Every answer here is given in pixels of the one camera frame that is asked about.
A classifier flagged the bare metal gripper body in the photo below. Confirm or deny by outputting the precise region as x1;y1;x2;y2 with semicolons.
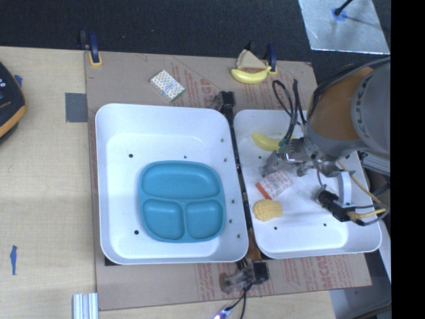
280;137;339;176

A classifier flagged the orange and white packet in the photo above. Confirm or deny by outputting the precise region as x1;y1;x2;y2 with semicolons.
254;169;295;201

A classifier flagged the yellow banana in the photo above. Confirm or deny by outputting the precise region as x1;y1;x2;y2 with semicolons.
230;65;272;85
251;132;297;152

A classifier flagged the yellow corn cob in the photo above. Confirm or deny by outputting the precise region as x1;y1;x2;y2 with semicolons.
252;199;284;223

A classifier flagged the white plastic tray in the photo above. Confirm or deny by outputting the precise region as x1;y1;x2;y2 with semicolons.
95;103;250;266
233;109;383;260

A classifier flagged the blue divided plate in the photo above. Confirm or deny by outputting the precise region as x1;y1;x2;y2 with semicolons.
138;160;227;244

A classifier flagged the beige bread slice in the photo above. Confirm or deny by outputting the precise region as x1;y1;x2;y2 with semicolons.
236;49;268;70

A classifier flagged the white patterned carton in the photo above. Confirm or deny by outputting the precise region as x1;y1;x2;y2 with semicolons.
149;69;187;104

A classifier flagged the brown cardboard board red print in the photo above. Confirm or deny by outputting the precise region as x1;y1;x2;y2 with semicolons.
84;51;373;312

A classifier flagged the black cylinder on white bracket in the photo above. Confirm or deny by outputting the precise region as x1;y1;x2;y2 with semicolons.
317;171;359;223

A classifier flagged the black block with thin wires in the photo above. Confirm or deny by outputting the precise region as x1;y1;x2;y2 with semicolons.
210;90;237;113
218;260;270;292

